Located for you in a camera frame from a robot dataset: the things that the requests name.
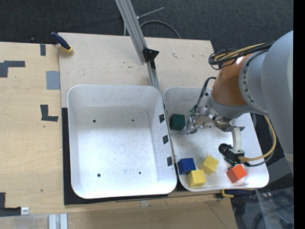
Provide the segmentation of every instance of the yellow cube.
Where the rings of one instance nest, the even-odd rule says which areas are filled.
[[[200,165],[199,169],[203,170],[204,173],[210,175],[212,174],[218,165],[219,161],[212,156],[208,155],[203,163]]]
[[[191,170],[187,174],[187,181],[190,187],[199,187],[205,183],[205,175],[203,170]]]

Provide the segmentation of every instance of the blue cube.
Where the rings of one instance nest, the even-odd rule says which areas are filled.
[[[196,170],[193,158],[183,158],[178,162],[180,175],[187,175],[191,170]]]

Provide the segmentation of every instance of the empty white tray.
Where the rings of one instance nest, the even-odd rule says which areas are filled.
[[[168,194],[177,176],[161,93],[77,85],[68,92],[71,184],[82,198]]]
[[[185,117],[185,122],[189,115],[189,110],[196,104],[201,88],[169,88],[164,93],[164,104],[168,118],[172,114],[181,114]],[[204,96],[201,105],[205,105],[207,97]],[[246,157],[257,157],[262,155],[260,145],[257,140],[256,132],[250,114],[244,114],[237,118],[233,125],[244,126],[241,132],[242,150]],[[176,162],[182,158],[193,158],[195,166],[199,169],[200,164],[207,155],[216,158],[219,163],[216,170],[211,174],[205,174],[206,183],[200,187],[189,187],[186,175],[179,175],[182,185],[189,191],[209,191],[219,189],[243,189],[259,188],[268,184],[269,173],[265,164],[257,167],[244,167],[248,175],[236,183],[232,183],[226,172],[231,167],[223,155],[218,151],[221,143],[233,144],[231,132],[223,132],[218,128],[199,129],[195,134],[187,135],[184,131],[170,130],[173,152]],[[252,164],[262,162],[263,159],[250,162]]]

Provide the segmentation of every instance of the green cube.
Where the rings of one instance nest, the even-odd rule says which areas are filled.
[[[181,131],[185,127],[185,118],[183,114],[173,114],[170,118],[170,129]]]

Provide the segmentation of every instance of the block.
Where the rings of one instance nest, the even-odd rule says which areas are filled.
[[[203,170],[204,173],[210,175],[216,170],[218,163],[219,161],[217,159],[208,155],[200,165],[199,169]]]
[[[191,170],[196,170],[193,158],[183,158],[178,162],[180,175],[187,175]]]
[[[205,183],[205,175],[203,170],[191,170],[187,174],[187,181],[189,182],[189,187],[200,187]]]
[[[173,114],[170,118],[170,129],[181,131],[185,127],[185,118],[183,114]]]
[[[232,181],[232,183],[235,183],[236,181],[240,180],[241,178],[247,175],[247,172],[245,171],[244,167],[241,164],[232,167],[226,173],[229,179]]]

